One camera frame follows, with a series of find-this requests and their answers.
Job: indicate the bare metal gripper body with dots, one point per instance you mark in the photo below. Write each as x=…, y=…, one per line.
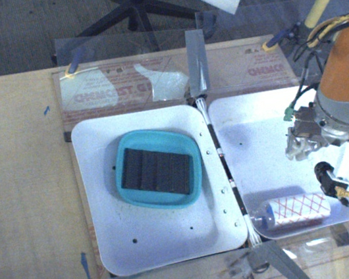
x=309, y=126

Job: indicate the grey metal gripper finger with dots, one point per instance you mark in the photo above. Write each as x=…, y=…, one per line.
x=295, y=149
x=314, y=145

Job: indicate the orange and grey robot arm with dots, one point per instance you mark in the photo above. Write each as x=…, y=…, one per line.
x=346, y=71

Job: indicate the white plastic tray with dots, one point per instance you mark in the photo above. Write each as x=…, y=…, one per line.
x=265, y=159
x=164, y=234

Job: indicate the clear plastic bottle red-patterned label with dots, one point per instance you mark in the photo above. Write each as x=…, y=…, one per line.
x=297, y=210

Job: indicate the thin black and white rod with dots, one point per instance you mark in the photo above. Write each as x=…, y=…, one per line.
x=217, y=148

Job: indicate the brown cardboard board red print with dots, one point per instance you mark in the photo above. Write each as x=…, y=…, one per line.
x=232, y=68

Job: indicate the black ribbed rectangular block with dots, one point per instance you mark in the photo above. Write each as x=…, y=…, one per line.
x=156, y=170

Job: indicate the blue plate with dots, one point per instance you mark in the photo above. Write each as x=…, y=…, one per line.
x=128, y=140

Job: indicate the black cylinder on white bracket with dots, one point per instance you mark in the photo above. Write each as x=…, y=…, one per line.
x=326, y=177

